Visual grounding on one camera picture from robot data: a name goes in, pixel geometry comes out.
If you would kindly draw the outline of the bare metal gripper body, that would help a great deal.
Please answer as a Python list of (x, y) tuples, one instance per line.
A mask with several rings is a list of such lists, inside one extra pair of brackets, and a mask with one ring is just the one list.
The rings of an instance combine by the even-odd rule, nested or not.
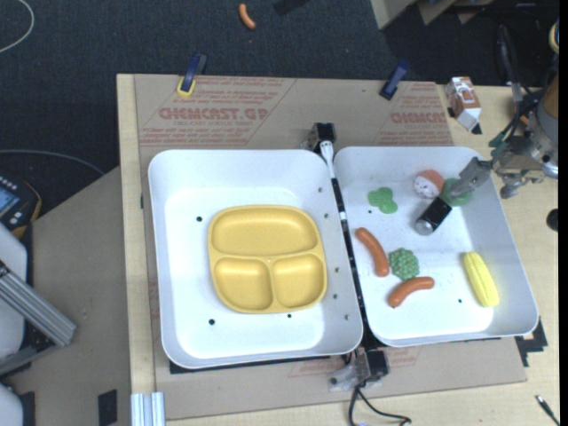
[(541, 183), (558, 179), (558, 147), (547, 136), (513, 136), (500, 142), (492, 152), (493, 171), (504, 185)]

